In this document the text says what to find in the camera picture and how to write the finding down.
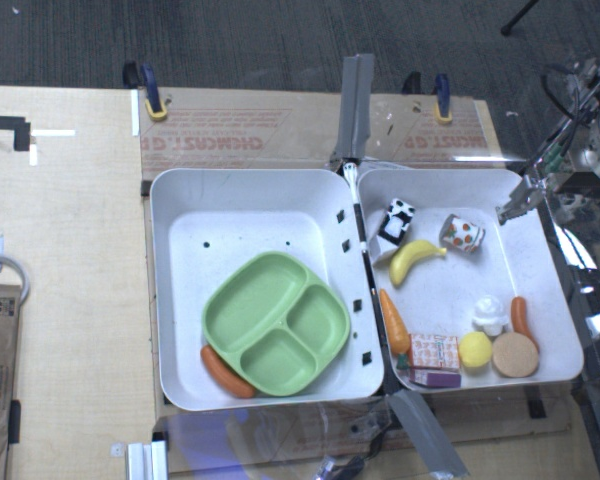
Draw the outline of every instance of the carrot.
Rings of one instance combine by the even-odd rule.
[[[538,342],[533,337],[533,334],[529,330],[529,325],[527,324],[527,301],[524,297],[514,297],[511,301],[511,324],[513,325],[513,330],[520,334],[524,334],[527,338],[529,338],[533,344],[540,351],[540,347],[538,346]]]
[[[380,289],[380,307],[382,308],[391,353],[395,355],[406,354],[411,348],[411,336],[407,332],[398,309],[384,288]]]
[[[211,345],[202,347],[200,357],[209,374],[232,395],[238,398],[253,398],[255,396],[256,388],[236,375],[218,353],[211,348]]]

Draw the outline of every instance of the banana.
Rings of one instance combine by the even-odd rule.
[[[394,286],[398,286],[407,277],[407,273],[415,263],[429,256],[445,256],[446,254],[446,247],[438,247],[428,240],[408,242],[391,257],[389,279]]]

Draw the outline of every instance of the lemon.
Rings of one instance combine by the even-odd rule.
[[[458,345],[460,361],[466,368],[480,368],[491,359],[491,340],[482,331],[465,334]]]

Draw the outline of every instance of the brown disc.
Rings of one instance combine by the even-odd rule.
[[[538,349],[524,334],[505,332],[493,342],[491,360],[505,377],[528,377],[538,368]]]

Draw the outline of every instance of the table surface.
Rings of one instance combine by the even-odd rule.
[[[124,478],[118,445],[151,439],[157,403],[131,106],[124,90],[0,87],[0,115],[23,116],[32,129],[75,130],[37,138],[36,166],[0,131],[0,231],[5,253],[32,283],[20,324],[14,398],[22,420],[9,478]],[[7,271],[0,280],[16,282]],[[562,432],[458,445],[473,478],[596,478],[579,410],[565,400],[570,422]],[[418,461],[414,450],[383,452],[361,478],[418,470],[428,477]],[[284,467],[244,473],[283,478]],[[315,470],[304,463],[293,471],[310,478]]]

